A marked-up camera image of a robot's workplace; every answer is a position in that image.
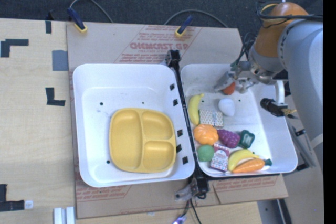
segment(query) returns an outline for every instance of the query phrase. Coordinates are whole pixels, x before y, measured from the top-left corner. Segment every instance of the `toy carrot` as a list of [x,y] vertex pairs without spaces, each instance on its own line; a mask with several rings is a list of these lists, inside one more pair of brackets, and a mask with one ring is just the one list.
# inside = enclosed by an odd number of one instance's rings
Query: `toy carrot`
[[236,168],[232,170],[232,173],[253,172],[262,169],[265,165],[271,166],[272,161],[270,159],[263,160],[260,158],[254,158],[236,166]]

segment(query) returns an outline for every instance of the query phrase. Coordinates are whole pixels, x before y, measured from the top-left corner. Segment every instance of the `blue clamp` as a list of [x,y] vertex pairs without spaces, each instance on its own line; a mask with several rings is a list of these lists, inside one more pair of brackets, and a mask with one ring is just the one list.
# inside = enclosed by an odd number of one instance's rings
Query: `blue clamp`
[[188,16],[187,20],[175,31],[176,37],[182,37],[185,33],[187,26],[191,25],[193,22],[193,17],[191,15]]
[[75,22],[75,27],[81,32],[84,33],[88,29],[83,23],[82,19],[79,17],[78,13],[73,8],[67,8],[67,14]]

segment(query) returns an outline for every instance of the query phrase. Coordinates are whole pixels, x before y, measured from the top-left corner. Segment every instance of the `green ball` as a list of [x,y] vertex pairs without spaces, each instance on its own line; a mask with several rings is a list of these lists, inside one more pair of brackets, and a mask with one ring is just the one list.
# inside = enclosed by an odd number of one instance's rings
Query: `green ball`
[[202,145],[197,149],[197,154],[200,162],[210,162],[215,155],[215,151],[210,145]]

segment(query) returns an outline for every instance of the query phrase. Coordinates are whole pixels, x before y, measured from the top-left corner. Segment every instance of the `black hole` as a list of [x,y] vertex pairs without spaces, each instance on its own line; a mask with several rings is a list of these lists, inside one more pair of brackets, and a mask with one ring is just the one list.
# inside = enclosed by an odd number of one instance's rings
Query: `black hole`
[[182,163],[186,164],[187,162],[188,162],[188,157],[187,156],[183,157],[182,158]]
[[182,150],[181,144],[176,147],[176,153],[179,153]]

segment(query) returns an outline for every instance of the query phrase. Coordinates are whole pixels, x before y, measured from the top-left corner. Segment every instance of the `yellow plate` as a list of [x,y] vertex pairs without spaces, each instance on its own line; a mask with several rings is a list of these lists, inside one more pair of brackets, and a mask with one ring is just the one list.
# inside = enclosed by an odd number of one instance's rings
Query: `yellow plate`
[[176,158],[173,123],[167,115],[154,110],[118,110],[111,119],[109,146],[115,166],[128,172],[162,172]]

